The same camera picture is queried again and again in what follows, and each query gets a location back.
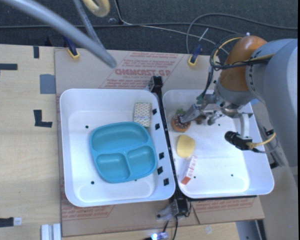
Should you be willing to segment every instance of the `blue clip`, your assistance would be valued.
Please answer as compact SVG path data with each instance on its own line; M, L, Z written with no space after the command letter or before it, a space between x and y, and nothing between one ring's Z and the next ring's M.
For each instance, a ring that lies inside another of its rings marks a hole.
M197 58L198 58L198 55L200 54L200 52L202 51L202 46L201 44L198 44L194 53L190 56L189 60L188 60L188 64L189 66L195 66L196 63L197 63Z
M77 59L80 54L79 52L77 52L77 49L76 49L76 46L75 46L75 43L72 42L69 38L67 38L66 36L62 36L63 37L63 40L65 41L66 45L68 46L68 53L70 54L70 56L73 58L73 59Z

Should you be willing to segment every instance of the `wooden table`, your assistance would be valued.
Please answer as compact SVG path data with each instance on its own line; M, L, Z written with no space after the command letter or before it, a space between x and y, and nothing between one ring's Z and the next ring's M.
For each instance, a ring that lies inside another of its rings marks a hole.
M0 227L0 240L40 239L44 224L61 223L56 95L41 94L40 75L55 74L54 48L0 44L0 64L17 70L0 71L0 218L20 217L19 226ZM35 126L34 110L52 127ZM186 226L176 240L239 240L235 222ZM173 235L173 228L167 231ZM107 233L71 240L141 240L153 230Z

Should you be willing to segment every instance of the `blue plate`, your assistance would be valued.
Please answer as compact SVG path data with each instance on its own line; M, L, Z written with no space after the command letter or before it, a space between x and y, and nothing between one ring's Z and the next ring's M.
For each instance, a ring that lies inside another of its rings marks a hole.
M100 126L90 136L90 150L99 175L109 183L146 177L157 167L157 155L147 130L137 122Z

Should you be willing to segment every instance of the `yellow food item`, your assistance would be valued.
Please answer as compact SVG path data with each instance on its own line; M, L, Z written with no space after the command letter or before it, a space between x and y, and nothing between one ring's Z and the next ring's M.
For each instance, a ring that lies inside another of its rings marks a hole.
M196 141L183 134L180 135L176 144L176 153L181 158L188 158L195 149Z

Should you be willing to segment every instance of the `white tray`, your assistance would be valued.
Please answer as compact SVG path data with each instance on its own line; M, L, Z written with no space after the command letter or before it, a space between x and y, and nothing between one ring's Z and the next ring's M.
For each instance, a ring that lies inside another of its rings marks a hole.
M202 90L169 90L163 96L169 139L180 190L189 198L220 198L265 195L272 191L274 179L267 155L250 150L241 151L225 140L227 131L240 132L239 119L221 117L213 125L191 122L185 133L172 129L171 120L178 109L187 111ZM252 113L250 104L241 112ZM261 142L255 117L249 119L249 135L253 142ZM197 161L194 176L188 184L181 183L187 161L177 155L177 140L186 134L195 140L192 154Z
M137 102L151 103L152 109L156 110L148 132L156 150L159 170L136 181L105 182L99 176L92 159L90 134L103 125L132 122ZM157 98L151 92L69 89L60 97L60 118L65 194L73 205L90 207L159 201L167 200L174 194L176 184L165 131Z

